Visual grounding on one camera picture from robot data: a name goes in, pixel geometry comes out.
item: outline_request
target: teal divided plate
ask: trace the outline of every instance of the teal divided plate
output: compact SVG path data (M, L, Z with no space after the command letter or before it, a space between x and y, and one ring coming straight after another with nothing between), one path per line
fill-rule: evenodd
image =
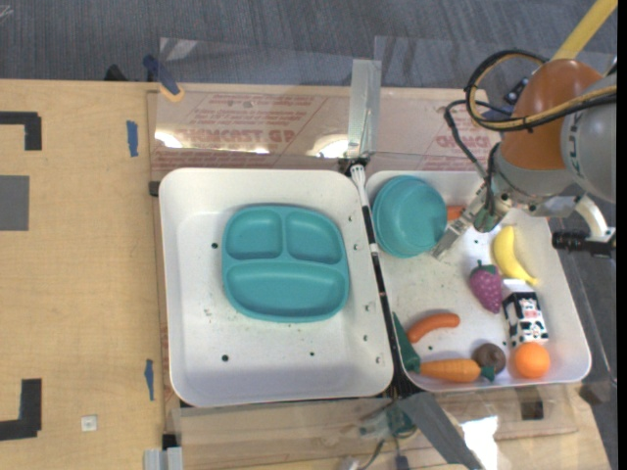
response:
M412 258L432 249L447 226L440 193L414 176L397 176L383 185L372 206L374 233L381 249Z
M349 295L342 234L328 217L304 208L242 209L222 236L222 282L230 303L250 317L329 318Z

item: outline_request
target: brown donut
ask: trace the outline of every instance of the brown donut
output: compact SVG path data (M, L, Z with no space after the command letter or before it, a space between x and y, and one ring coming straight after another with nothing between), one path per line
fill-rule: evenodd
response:
M472 358L481 366L493 366L494 373L499 374L506 368L506 354L500 347L492 343L481 345L472 354Z

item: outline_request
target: banana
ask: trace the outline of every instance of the banana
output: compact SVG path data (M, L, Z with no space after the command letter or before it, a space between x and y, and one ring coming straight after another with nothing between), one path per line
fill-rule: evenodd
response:
M516 258L513 248L514 229L511 225L504 226L492 243L494 260L503 275L507 278L524 280L532 286L538 279L532 277Z

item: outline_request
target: yellow pole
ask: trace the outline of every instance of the yellow pole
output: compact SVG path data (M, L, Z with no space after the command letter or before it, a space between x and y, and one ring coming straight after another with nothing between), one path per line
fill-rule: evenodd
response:
M553 59L574 59L618 6L618 0L597 0L559 47Z

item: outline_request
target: purple fruit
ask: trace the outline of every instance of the purple fruit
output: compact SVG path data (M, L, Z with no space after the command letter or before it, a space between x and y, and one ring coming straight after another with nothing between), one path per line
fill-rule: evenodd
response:
M493 313L501 311L503 281L499 270L493 264L478 265L470 272L470 290L479 303Z

